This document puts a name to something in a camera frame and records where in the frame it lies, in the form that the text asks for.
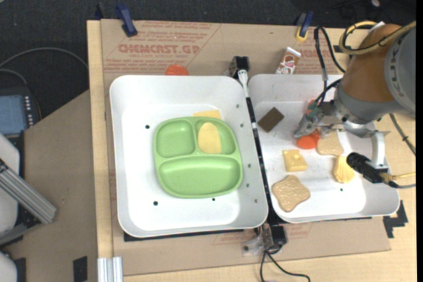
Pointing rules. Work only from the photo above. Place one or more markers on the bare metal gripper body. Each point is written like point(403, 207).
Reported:
point(325, 117)

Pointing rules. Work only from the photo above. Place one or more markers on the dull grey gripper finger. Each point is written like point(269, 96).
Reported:
point(300, 131)
point(313, 129)

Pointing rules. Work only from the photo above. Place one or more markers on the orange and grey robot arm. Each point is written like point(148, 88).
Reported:
point(370, 76)

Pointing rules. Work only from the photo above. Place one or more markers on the orange carrot piece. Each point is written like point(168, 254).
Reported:
point(305, 142)

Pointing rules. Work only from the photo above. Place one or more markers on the beige bread slice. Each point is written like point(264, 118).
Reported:
point(330, 144)
point(291, 193)

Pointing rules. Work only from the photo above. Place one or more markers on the yellow cheese wedge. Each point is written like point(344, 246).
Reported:
point(294, 160)

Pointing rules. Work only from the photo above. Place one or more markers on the brown square biscuit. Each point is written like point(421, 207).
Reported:
point(271, 119)

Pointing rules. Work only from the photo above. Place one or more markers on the thin black and white rod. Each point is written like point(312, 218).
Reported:
point(257, 145)

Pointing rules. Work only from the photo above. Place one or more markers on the white and brown carton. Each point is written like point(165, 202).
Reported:
point(288, 62)

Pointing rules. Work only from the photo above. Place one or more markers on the white plastic tray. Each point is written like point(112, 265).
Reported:
point(330, 198)
point(138, 175)

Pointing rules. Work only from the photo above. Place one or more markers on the yellow oval potato slice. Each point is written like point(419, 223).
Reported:
point(209, 138)

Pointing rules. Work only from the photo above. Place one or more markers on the yellow flat cheese slice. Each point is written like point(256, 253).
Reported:
point(208, 114)

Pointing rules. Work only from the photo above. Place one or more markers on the green divided plate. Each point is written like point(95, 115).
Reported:
point(198, 175)

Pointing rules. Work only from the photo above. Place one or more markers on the brown cardboard board red print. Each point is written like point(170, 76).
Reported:
point(205, 43)

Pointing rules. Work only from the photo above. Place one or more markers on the orange round toy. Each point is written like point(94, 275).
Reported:
point(176, 70)

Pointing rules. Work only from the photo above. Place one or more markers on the black cylinder on white bracket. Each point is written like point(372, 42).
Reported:
point(363, 165)

